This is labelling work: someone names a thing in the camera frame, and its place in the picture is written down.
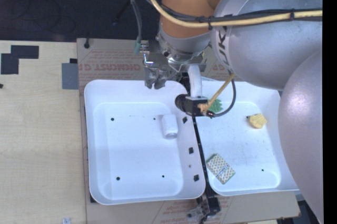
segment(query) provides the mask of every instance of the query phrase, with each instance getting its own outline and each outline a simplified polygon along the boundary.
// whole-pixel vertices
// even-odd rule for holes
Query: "cardboard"
[[[84,159],[86,217],[88,224],[193,224],[186,213],[197,206],[195,199],[160,202],[140,202],[104,206],[91,199],[88,184],[88,156],[83,92],[89,81],[97,79],[144,80],[143,55],[134,54],[134,40],[77,39],[78,82],[80,89],[81,126]],[[225,81],[228,72],[216,60],[208,47],[204,58],[207,67],[202,76]],[[208,224],[230,224],[251,221],[292,218],[300,215],[292,191],[247,194],[233,197],[217,196],[221,211],[207,220]]]

